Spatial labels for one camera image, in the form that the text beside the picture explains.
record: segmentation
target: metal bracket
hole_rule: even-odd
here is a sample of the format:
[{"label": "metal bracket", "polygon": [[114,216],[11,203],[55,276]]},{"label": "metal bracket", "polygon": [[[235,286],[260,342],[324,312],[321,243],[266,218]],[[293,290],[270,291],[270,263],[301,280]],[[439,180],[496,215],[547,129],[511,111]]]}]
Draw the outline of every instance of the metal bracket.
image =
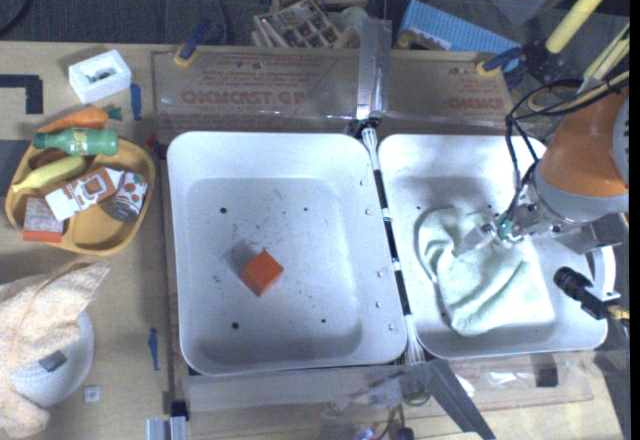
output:
[{"label": "metal bracket", "polygon": [[147,440],[187,440],[186,417],[147,419]]},{"label": "metal bracket", "polygon": [[387,109],[389,72],[391,68],[391,23],[365,19],[360,37],[358,121],[380,117]]},{"label": "metal bracket", "polygon": [[602,302],[614,301],[620,298],[620,293],[614,287],[616,283],[616,257],[613,247],[604,246],[590,252],[593,262],[593,287],[585,290]]}]

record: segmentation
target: yellow bowl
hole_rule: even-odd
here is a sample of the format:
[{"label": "yellow bowl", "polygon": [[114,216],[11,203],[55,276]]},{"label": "yellow bowl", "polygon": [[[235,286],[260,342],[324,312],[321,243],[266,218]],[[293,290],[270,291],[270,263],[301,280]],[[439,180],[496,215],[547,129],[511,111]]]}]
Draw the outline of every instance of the yellow bowl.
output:
[{"label": "yellow bowl", "polygon": [[[35,161],[44,150],[31,145],[22,157],[18,169],[12,179],[12,184],[22,181],[32,170],[30,163]],[[120,139],[118,153],[115,156],[97,155],[92,158],[85,173],[100,167],[115,170],[126,170],[143,175],[149,182],[147,195],[136,221],[125,223],[109,216],[104,208],[98,204],[79,212],[66,221],[61,243],[45,243],[54,248],[68,250],[88,255],[110,255],[127,246],[136,232],[149,208],[151,194],[156,179],[156,168],[149,154],[138,145]],[[27,198],[44,197],[50,191],[60,187],[64,181],[46,186],[41,189],[21,189],[14,193],[11,188],[5,201],[5,211],[11,224],[22,231]]]}]

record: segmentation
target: wooden table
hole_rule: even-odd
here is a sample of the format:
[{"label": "wooden table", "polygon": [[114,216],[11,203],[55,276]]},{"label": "wooden table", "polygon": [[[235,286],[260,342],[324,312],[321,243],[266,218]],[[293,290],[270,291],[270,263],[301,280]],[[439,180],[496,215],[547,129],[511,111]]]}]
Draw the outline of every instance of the wooden table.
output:
[{"label": "wooden table", "polygon": [[[121,107],[124,121],[115,127],[121,136],[142,144],[154,132],[152,53],[170,50],[170,47],[0,42],[1,74],[38,74],[44,81],[44,116],[25,115],[23,90],[0,89],[0,139],[31,139],[37,126],[44,124],[47,118],[79,108],[80,102],[68,82],[68,66],[111,49],[118,49],[132,70],[133,81],[142,88],[142,121],[133,121],[128,91],[100,101],[99,106]],[[88,307],[96,340],[93,366],[84,385],[99,385],[101,400],[84,403],[80,388],[69,399],[51,408],[49,426],[36,438],[144,438],[148,418],[167,417],[173,374],[169,364],[171,346],[162,195],[158,180],[158,188],[140,231],[125,249],[106,257],[112,271]],[[97,259],[23,242],[19,232],[3,215],[0,219],[0,260],[0,283],[6,283],[65,268],[76,261]],[[159,371],[154,371],[147,345],[152,327],[158,330]],[[601,374],[593,367],[584,374],[593,393],[592,400],[486,411],[483,415],[498,438],[622,438]],[[309,436],[301,436],[300,432],[270,434],[260,431],[256,429],[258,417],[256,414],[256,423],[247,423],[236,438],[316,438],[312,432],[317,434],[318,417],[308,417],[306,435]],[[416,438],[438,438],[439,435],[447,435],[447,439],[477,438],[472,434],[448,436],[458,431],[448,417],[417,418],[409,422],[416,430]]]}]

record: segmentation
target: green bottle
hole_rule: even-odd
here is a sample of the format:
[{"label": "green bottle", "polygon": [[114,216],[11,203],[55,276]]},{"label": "green bottle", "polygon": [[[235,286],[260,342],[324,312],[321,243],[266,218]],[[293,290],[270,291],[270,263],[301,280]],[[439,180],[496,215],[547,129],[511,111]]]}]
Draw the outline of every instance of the green bottle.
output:
[{"label": "green bottle", "polygon": [[115,129],[71,128],[58,134],[36,133],[35,148],[59,148],[72,156],[114,156],[118,152],[118,132]]}]

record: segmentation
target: tan cloth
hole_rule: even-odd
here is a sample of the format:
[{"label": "tan cloth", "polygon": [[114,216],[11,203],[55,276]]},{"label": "tan cloth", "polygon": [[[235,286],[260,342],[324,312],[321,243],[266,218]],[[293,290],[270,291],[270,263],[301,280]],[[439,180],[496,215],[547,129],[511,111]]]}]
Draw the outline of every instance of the tan cloth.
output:
[{"label": "tan cloth", "polygon": [[19,394],[11,374],[78,341],[76,319],[109,272],[76,265],[0,286],[0,428],[22,438],[42,431],[49,412]]}]

